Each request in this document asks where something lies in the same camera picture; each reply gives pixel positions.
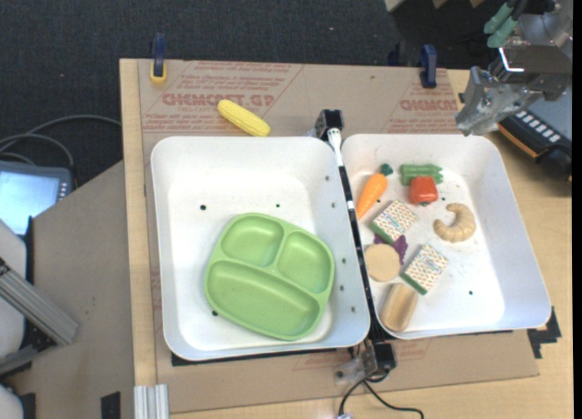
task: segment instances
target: green divided plate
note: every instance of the green divided plate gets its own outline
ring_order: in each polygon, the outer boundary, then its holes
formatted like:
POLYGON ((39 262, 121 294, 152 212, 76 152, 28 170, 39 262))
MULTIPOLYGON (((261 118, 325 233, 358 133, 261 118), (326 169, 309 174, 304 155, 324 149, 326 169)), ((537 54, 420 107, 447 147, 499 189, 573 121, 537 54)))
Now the green divided plate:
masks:
POLYGON ((218 238, 204 278, 223 317, 260 334, 298 340, 324 312, 334 257, 306 230, 264 214, 241 214, 218 238))

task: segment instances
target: toy food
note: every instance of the toy food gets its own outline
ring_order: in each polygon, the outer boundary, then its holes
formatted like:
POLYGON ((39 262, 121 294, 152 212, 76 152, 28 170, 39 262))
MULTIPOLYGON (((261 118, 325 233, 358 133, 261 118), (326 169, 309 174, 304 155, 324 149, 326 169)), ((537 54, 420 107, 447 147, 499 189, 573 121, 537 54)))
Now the toy food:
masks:
POLYGON ((371 244, 364 258, 368 274, 377 282, 392 280, 400 272, 400 255, 390 244, 371 244))
POLYGON ((430 176, 417 176, 410 180, 408 200, 413 205, 428 205, 438 199, 437 184, 430 176))
POLYGON ((356 216, 361 218, 370 207, 379 199, 379 197, 388 188, 388 175, 392 174, 392 167, 388 164, 382 164, 380 172, 371 175, 364 185, 356 204, 356 216))
POLYGON ((400 273, 400 277, 420 294, 435 285, 448 265, 448 260, 430 244, 424 244, 415 258, 400 273))
POLYGON ((402 164, 400 165, 400 183, 406 186, 410 185, 410 181, 418 176, 432 176, 438 185, 443 183, 443 175, 440 173, 441 170, 443 170, 441 167, 433 164, 402 164))
POLYGON ((265 120, 228 99, 220 100, 216 110, 231 124, 252 136, 267 136, 271 133, 271 127, 265 120))
POLYGON ((391 285, 380 312, 380 321, 394 332, 403 332, 415 312, 417 301, 418 293, 409 286, 391 285))
POLYGON ((455 222, 450 226, 445 225, 442 220, 437 219, 433 226, 438 236, 443 240, 456 243, 467 240, 467 238, 473 235, 477 229, 477 224, 475 222, 475 216, 466 205, 453 203, 447 206, 447 211, 454 212, 457 217, 455 222))
POLYGON ((386 243, 393 244, 418 216, 397 199, 380 213, 370 224, 370 228, 386 243))

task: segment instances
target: screen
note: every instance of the screen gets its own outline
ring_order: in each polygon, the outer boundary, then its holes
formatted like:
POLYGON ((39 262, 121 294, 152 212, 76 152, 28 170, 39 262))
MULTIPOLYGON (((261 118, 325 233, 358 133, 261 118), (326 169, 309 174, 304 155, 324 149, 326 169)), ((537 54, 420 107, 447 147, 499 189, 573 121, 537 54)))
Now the screen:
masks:
POLYGON ((0 172, 0 219, 16 234, 25 234, 36 217, 58 198, 60 181, 50 176, 0 172))

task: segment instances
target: toy carrot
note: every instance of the toy carrot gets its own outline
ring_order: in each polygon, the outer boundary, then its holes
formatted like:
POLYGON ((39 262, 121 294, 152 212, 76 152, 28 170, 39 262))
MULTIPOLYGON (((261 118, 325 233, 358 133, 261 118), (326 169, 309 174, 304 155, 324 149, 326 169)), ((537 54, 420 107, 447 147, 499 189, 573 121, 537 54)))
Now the toy carrot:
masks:
POLYGON ((370 207, 378 200, 378 198, 388 188, 388 175, 392 174, 392 167, 388 164, 382 164, 380 172, 372 174, 366 181, 364 189, 357 200, 356 217, 359 219, 364 215, 370 207))

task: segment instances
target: toy bread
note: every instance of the toy bread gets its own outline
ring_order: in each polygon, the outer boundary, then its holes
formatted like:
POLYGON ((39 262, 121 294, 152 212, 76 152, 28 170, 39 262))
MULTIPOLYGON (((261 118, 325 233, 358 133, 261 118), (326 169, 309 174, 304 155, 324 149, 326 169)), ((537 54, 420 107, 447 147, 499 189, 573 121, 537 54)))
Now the toy bread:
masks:
POLYGON ((368 274, 377 282, 387 282, 400 273, 400 255, 389 244, 371 244, 364 258, 368 274))
POLYGON ((418 292, 405 284, 393 284, 380 312, 380 321, 394 332, 404 332, 416 309, 418 292))

